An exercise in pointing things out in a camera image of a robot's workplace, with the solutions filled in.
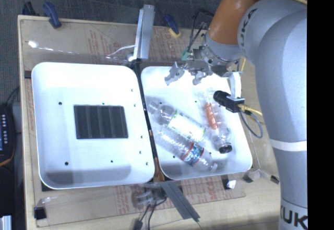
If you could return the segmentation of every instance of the blue clamp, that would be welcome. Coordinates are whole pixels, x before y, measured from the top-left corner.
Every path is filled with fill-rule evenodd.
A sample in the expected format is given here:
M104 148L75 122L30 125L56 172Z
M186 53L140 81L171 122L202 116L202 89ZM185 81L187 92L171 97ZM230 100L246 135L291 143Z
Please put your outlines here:
M50 18L49 22L51 23L53 28L57 29L62 25L58 20L58 15L57 15L56 9L51 2L46 1L43 4L43 10L46 13L46 15Z
M177 24L175 20L168 14L164 16L165 21L168 23L169 27L171 27L170 31L174 37L179 37L181 35L180 31L178 30Z

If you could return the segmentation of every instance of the bottle label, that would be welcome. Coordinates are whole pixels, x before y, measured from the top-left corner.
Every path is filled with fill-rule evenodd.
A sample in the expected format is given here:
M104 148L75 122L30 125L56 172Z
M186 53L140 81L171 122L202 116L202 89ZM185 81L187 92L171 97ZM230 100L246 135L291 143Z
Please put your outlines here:
M206 128L185 116L183 113L175 112L170 120L168 128L176 131L179 135L191 140L194 143L202 141Z
M190 166L195 166L199 162L200 158L204 153L203 148L199 148L192 143L188 152L181 158L184 162L188 163Z

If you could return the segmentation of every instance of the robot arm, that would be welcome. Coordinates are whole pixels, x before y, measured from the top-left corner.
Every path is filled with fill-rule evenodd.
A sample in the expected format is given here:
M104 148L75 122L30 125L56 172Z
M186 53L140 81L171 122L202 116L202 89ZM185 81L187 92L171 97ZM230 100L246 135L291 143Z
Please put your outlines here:
M255 66L259 103L281 184L280 229L307 229L307 6L295 0L222 0L201 55L223 76L244 56Z

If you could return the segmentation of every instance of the white tray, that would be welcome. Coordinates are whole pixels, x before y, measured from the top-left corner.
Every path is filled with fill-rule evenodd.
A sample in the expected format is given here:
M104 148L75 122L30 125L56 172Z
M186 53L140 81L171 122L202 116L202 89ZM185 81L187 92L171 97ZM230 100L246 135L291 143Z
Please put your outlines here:
M184 112L198 123L205 124L205 118L201 115L200 102L197 93L202 90L214 89L231 93L227 78L221 78L217 75L208 76L202 79L201 83L194 86L193 78L189 72L166 85L164 78L169 75L170 67L146 67L141 73L141 81L144 89L145 99L152 96L160 98L164 103L170 103L179 111ZM173 154L157 146L159 163L164 174L170 179L181 180L213 175L225 175L241 173L250 169L252 166L252 155L249 149L247 139L240 118L237 113L231 113L225 108L222 112L227 117L232 130L233 150L227 154L220 154L212 143L205 148L211 152L213 160L218 164L215 172L199 172L193 167L184 163L182 160L173 157Z
M40 63L32 71L32 87L39 174L48 187L140 184L153 177L138 80L131 69ZM74 105L123 106L128 138L77 139Z

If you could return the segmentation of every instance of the plastic bottle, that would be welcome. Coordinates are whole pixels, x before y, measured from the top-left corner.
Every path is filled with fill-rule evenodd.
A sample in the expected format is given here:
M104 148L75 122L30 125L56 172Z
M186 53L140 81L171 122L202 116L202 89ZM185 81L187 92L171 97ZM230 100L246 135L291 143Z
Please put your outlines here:
M221 107L211 95L213 96L213 92L210 91L198 93L201 107L211 128L211 141L221 154L229 153L232 151L231 131Z
M218 165L212 160L211 154L167 127L158 126L154 132L155 142L163 149L173 153L197 171L216 171Z
M210 142L210 130L202 124L191 119L184 113L168 104L162 104L157 99L149 98L147 110L153 114L156 122L163 125L197 146L205 147Z

